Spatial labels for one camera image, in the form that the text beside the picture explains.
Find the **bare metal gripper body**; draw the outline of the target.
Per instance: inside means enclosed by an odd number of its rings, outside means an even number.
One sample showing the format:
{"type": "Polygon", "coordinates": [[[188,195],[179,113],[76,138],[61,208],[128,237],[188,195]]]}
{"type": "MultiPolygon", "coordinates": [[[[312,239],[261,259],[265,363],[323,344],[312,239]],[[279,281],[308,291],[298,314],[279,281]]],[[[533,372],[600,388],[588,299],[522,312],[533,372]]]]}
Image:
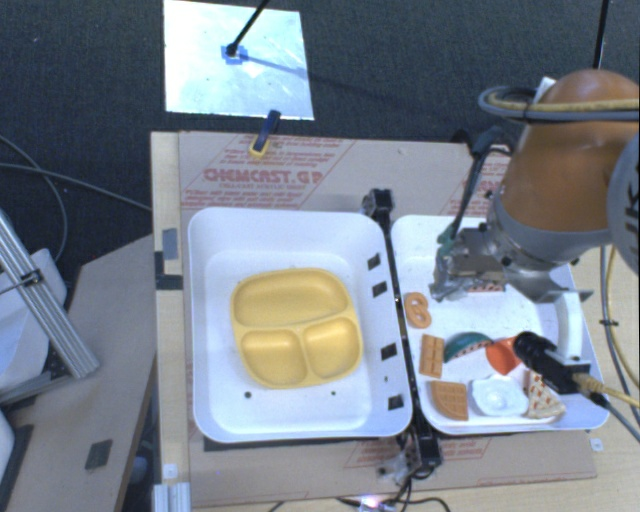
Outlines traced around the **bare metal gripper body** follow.
{"type": "Polygon", "coordinates": [[[468,292],[511,286],[534,303],[550,303],[570,291],[551,277],[555,263],[533,256],[498,228],[461,230],[448,254],[450,280],[474,280],[468,292]]]}

